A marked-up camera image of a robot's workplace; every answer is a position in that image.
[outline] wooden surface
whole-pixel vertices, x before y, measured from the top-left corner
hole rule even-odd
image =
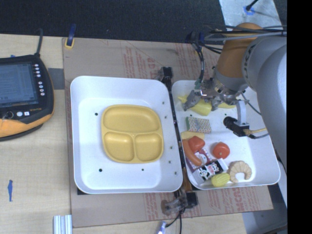
[[[0,34],[0,58],[34,54],[39,37]],[[41,59],[63,68],[61,38],[44,37]],[[55,90],[55,113],[37,131],[0,142],[0,233],[52,234],[53,216],[71,214],[64,90]],[[13,181],[12,201],[8,184]],[[74,228],[74,234],[153,234],[159,221]],[[182,233],[244,234],[242,214],[182,219]],[[166,234],[179,233],[179,221]]]

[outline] tomato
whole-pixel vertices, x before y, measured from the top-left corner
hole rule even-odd
[[[198,152],[205,145],[205,141],[197,136],[193,136],[192,138],[189,138],[188,143],[193,153]]]
[[[219,142],[213,149],[213,155],[216,158],[225,159],[230,154],[230,148],[227,144]]]

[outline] hot dog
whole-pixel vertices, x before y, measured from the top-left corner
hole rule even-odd
[[[182,140],[182,146],[186,157],[193,163],[195,166],[201,165],[201,160],[193,153],[187,139]]]

